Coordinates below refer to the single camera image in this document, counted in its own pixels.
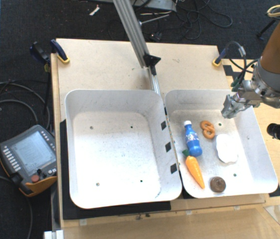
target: bottle cap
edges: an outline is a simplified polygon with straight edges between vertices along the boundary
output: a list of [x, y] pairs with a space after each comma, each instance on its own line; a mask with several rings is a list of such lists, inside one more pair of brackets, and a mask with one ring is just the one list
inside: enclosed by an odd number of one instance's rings
[[191, 125], [191, 121], [190, 120], [184, 121], [184, 126], [186, 126], [186, 125]]

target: black bracket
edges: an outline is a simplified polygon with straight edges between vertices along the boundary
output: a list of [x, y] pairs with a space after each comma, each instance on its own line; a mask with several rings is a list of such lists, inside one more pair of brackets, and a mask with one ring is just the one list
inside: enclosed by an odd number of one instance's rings
[[144, 58], [145, 65], [147, 67], [150, 67], [151, 73], [153, 75], [156, 75], [155, 65], [161, 60], [161, 58], [152, 56], [150, 54], [145, 54], [143, 58]]

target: screen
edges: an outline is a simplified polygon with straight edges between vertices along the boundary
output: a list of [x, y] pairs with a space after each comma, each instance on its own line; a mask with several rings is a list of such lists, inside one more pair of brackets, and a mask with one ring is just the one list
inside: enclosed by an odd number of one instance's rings
[[38, 168], [56, 161], [56, 156], [39, 132], [13, 144], [10, 149], [22, 162], [28, 175], [34, 174]]

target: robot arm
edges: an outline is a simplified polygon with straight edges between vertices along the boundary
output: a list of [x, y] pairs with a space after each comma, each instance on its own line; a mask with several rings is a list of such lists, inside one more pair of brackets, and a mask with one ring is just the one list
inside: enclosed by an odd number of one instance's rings
[[[254, 66], [251, 80], [243, 80], [236, 94], [226, 96], [221, 112], [224, 118], [230, 119], [260, 103], [280, 109], [280, 22]], [[280, 140], [280, 125], [270, 124], [267, 131]]]

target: wooden table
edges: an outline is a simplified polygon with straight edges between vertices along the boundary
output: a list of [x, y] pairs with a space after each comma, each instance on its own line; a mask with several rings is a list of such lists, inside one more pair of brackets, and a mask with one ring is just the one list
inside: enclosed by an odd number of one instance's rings
[[[280, 225], [266, 209], [280, 212], [280, 196], [268, 194], [183, 199], [171, 201], [171, 211], [64, 220], [62, 210], [60, 126], [65, 119], [65, 96], [73, 89], [150, 89], [148, 73], [140, 68], [129, 42], [57, 39], [69, 64], [51, 56], [55, 138], [58, 165], [60, 228], [65, 238], [280, 238]], [[216, 46], [148, 43], [157, 64], [161, 97], [174, 89], [229, 89], [232, 82], [223, 66], [211, 62]], [[223, 60], [223, 65], [231, 65]], [[280, 141], [267, 134], [270, 123], [280, 124], [280, 110], [261, 105], [255, 109], [258, 124], [280, 184]]]

